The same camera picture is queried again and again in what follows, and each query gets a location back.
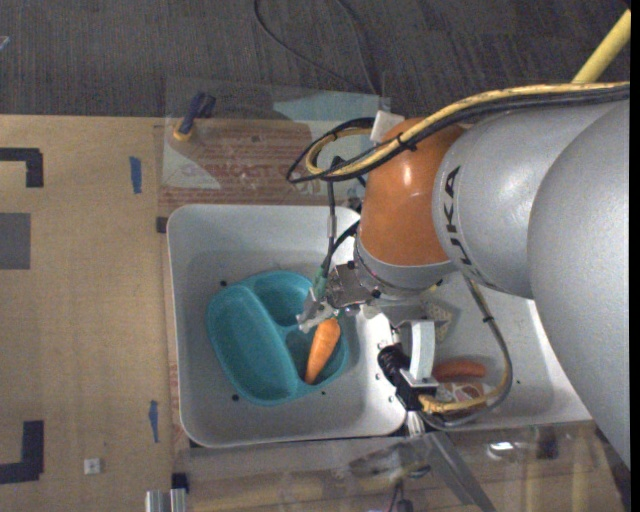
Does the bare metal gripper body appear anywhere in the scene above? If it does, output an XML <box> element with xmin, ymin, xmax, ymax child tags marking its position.
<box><xmin>323</xmin><ymin>260</ymin><xmax>387</xmax><ymax>310</ymax></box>

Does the orange carrot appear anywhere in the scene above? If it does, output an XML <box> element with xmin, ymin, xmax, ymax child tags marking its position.
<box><xmin>304</xmin><ymin>318</ymin><xmax>343</xmax><ymax>386</ymax></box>

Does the blue divided plate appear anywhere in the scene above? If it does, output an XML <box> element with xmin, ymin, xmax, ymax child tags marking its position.
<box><xmin>205</xmin><ymin>269</ymin><xmax>350</xmax><ymax>407</ymax></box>

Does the beige dotted biscuit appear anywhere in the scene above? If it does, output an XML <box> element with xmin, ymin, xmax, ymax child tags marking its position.
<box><xmin>422</xmin><ymin>299</ymin><xmax>461</xmax><ymax>344</ymax></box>

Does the white plastic tray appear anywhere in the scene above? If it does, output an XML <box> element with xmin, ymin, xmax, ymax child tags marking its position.
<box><xmin>166</xmin><ymin>203</ymin><xmax>409</xmax><ymax>449</ymax></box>

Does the brown sausage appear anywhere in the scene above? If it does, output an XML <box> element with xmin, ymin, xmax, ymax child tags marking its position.
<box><xmin>431</xmin><ymin>359</ymin><xmax>488</xmax><ymax>384</ymax></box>

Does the pizza slice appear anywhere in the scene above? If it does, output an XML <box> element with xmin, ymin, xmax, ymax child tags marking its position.
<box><xmin>433</xmin><ymin>381</ymin><xmax>487</xmax><ymax>417</ymax></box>

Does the brown cardboard board red print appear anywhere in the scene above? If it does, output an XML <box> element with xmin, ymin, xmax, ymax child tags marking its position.
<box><xmin>156</xmin><ymin>117</ymin><xmax>599</xmax><ymax>494</ymax></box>

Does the black cylinder on white bracket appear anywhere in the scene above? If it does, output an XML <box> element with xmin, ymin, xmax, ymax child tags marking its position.
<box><xmin>377</xmin><ymin>319</ymin><xmax>441</xmax><ymax>412</ymax></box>

